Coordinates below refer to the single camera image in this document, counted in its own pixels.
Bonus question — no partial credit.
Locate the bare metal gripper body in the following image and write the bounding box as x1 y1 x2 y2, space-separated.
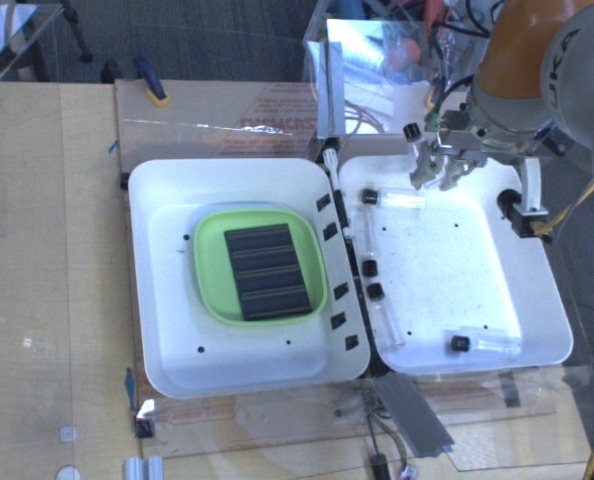
433 109 569 167

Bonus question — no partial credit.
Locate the clear bottle with black cap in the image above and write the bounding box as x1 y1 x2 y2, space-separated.
402 122 432 170
449 333 523 358
357 206 381 278
365 282 407 350
359 186 429 213

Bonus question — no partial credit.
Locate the white plastic tray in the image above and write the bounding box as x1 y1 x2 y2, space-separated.
336 153 575 376
127 157 372 400

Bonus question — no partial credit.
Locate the black ribbed rectangular block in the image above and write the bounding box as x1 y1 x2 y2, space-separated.
223 222 314 323

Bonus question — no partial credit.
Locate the green plate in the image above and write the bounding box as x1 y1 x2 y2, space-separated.
192 207 328 327

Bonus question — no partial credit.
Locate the black cylinder on white bracket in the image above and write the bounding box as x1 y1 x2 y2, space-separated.
496 156 551 240

